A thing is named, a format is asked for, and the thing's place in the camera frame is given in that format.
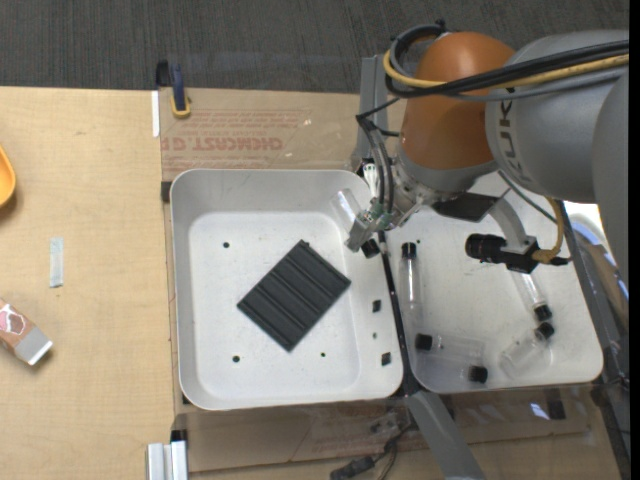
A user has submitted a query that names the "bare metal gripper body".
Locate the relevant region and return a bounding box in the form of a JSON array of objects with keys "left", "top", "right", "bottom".
[{"left": 372, "top": 170, "right": 442, "bottom": 231}]

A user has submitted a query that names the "thin black rod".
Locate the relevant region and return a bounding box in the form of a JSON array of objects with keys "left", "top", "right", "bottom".
[{"left": 363, "top": 163, "right": 420, "bottom": 397}]

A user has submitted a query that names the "black ribbed panel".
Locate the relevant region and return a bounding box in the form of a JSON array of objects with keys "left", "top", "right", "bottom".
[{"left": 236, "top": 239, "right": 353, "bottom": 353}]

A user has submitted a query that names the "white plastic tray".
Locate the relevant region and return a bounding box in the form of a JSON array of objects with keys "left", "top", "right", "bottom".
[
  {"left": 168, "top": 168, "right": 405, "bottom": 412},
  {"left": 382, "top": 170, "right": 605, "bottom": 395}
]

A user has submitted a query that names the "brown cardboard board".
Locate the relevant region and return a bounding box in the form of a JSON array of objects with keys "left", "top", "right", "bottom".
[{"left": 159, "top": 86, "right": 592, "bottom": 474}]

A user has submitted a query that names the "brown and white carton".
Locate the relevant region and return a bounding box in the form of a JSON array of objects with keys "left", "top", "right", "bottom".
[{"left": 0, "top": 297, "right": 54, "bottom": 367}]

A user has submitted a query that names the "orange plate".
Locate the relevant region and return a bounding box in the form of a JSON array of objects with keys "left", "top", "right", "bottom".
[{"left": 0, "top": 143, "right": 17, "bottom": 208}]

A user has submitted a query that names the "black cylinder on white bracket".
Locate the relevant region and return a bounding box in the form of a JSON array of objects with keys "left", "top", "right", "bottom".
[{"left": 464, "top": 195, "right": 541, "bottom": 274}]

